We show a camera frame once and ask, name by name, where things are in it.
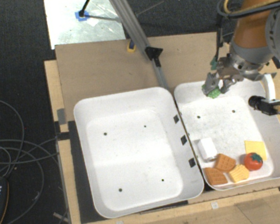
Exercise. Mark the black cylinder on white bracket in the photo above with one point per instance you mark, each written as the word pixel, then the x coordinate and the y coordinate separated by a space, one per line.
pixel 264 105

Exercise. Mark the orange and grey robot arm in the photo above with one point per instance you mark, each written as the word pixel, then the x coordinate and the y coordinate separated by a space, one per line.
pixel 252 31

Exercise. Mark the brown cardboard board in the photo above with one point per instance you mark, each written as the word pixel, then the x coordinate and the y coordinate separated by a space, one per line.
pixel 103 70

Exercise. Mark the red tomato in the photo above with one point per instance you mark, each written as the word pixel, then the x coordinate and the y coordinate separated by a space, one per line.
pixel 253 161

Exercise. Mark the orange waffle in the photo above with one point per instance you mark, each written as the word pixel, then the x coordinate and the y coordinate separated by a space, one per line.
pixel 215 176
pixel 225 162

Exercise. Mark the green broccoli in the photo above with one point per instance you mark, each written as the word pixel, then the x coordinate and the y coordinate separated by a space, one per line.
pixel 214 94

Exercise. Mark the white plastic tray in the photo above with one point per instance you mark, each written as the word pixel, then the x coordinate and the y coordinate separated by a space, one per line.
pixel 136 156
pixel 225 128

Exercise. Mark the white box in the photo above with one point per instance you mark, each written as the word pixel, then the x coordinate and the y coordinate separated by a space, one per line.
pixel 207 149

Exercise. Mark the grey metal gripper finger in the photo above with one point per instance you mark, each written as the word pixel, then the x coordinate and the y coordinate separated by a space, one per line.
pixel 210 80
pixel 227 85

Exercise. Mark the yellow cheese slice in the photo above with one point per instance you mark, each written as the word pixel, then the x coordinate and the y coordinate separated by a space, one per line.
pixel 254 146

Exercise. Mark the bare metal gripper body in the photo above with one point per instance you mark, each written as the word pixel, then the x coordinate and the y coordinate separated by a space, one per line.
pixel 232 68

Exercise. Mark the yellow waffle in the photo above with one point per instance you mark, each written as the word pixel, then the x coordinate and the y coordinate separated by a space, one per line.
pixel 239 173

